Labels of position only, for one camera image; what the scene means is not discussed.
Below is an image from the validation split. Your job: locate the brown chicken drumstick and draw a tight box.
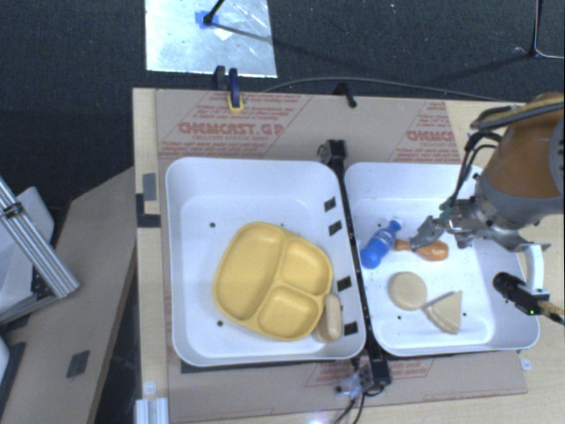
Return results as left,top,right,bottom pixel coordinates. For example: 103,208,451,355
393,238,450,262

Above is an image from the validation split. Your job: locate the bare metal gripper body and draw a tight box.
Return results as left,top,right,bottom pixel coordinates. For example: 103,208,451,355
443,199,531,252

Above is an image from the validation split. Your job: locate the blue plastic bottle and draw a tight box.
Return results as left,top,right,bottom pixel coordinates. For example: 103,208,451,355
358,219,404,270

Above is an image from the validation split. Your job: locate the white plastic tray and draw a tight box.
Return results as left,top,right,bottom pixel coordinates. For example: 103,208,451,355
343,162,541,358
165,156,368,367

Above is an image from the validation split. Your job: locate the tan round biscuit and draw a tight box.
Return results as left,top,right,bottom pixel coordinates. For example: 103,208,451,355
388,270,429,312

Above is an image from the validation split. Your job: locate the yellow divided plate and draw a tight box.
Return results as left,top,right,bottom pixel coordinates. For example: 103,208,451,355
212,221,335,342

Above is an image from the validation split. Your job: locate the black cylinder on white bracket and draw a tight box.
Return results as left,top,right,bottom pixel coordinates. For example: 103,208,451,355
493,243,552,316

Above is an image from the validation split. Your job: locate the beige pizza slice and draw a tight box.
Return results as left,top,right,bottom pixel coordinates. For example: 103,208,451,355
424,290,464,336

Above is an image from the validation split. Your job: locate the beige bread roll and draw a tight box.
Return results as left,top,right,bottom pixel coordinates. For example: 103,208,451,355
314,292,344,344

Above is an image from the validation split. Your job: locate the brown cardboard board red print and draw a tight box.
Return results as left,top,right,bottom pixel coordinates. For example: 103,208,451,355
154,88,529,420

